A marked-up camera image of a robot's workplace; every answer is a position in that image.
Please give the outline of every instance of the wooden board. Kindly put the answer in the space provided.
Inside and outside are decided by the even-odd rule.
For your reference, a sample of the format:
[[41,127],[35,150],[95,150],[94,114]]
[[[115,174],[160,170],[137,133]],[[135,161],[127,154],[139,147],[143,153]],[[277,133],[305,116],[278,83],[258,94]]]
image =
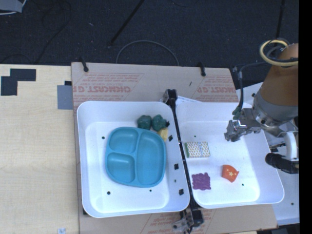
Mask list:
[[0,65],[36,69],[17,96],[0,96],[0,233],[79,233],[73,110],[58,110],[57,85],[69,66]]

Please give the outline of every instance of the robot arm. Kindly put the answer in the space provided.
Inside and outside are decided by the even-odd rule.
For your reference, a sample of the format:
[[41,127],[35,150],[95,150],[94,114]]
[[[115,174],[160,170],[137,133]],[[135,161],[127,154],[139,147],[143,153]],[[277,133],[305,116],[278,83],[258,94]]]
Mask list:
[[[264,48],[269,44],[282,44],[278,58],[271,58]],[[260,55],[266,63],[272,64],[261,88],[254,96],[252,108],[242,108],[242,96],[238,107],[233,111],[234,118],[229,121],[227,141],[238,141],[243,135],[259,133],[264,130],[274,137],[282,137],[287,145],[286,156],[270,153],[266,162],[287,173],[298,173],[297,146],[293,131],[282,130],[280,126],[298,117],[298,43],[288,44],[277,39],[260,46]],[[242,79],[242,68],[239,79]]]

